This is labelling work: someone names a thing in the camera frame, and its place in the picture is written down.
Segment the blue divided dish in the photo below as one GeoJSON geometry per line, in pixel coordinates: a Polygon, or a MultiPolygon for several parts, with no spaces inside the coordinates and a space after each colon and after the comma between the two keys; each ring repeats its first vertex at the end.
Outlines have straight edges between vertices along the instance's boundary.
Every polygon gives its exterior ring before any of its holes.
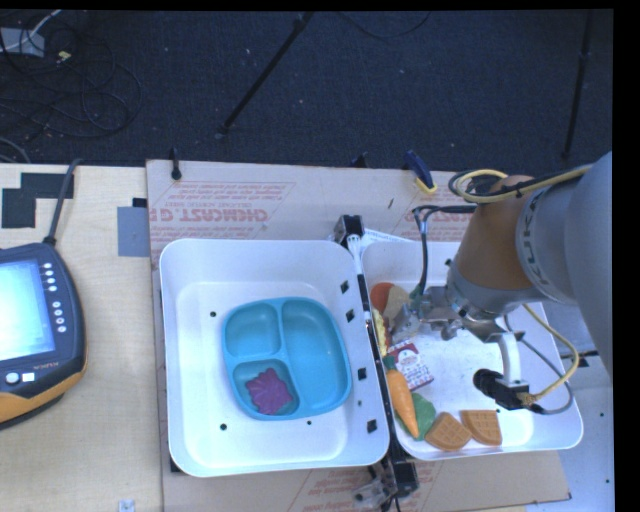
{"type": "Polygon", "coordinates": [[[222,352],[239,405],[256,419],[323,414],[351,392],[340,330],[312,299],[268,299],[233,309],[222,326],[222,352]]]}

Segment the black floor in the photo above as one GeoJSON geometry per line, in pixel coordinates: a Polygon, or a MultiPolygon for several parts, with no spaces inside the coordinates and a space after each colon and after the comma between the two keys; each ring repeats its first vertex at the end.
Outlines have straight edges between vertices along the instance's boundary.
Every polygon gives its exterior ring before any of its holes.
{"type": "Polygon", "coordinates": [[[316,12],[218,139],[302,12],[2,9],[44,52],[0,53],[0,157],[570,168],[612,149],[613,9],[594,10],[563,157],[589,12],[316,12]]]}

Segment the toy bread slice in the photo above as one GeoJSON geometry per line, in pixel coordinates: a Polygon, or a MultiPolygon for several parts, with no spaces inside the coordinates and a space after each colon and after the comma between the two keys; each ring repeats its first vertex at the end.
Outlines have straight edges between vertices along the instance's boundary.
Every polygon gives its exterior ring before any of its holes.
{"type": "Polygon", "coordinates": [[[448,452],[455,452],[471,439],[471,431],[448,412],[441,412],[424,440],[448,452]]]}
{"type": "Polygon", "coordinates": [[[494,409],[468,409],[460,411],[460,418],[479,443],[489,446],[502,444],[502,431],[498,413],[494,409]]]}

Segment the orange carrot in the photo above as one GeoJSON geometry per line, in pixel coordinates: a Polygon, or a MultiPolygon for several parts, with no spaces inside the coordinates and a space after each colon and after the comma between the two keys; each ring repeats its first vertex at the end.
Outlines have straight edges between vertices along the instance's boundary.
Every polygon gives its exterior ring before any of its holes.
{"type": "Polygon", "coordinates": [[[411,435],[417,439],[420,436],[418,428],[418,419],[416,418],[416,409],[413,404],[411,390],[407,384],[405,376],[395,367],[393,356],[383,358],[387,367],[387,384],[389,386],[389,394],[391,395],[391,405],[396,411],[400,419],[405,424],[411,435]]]}

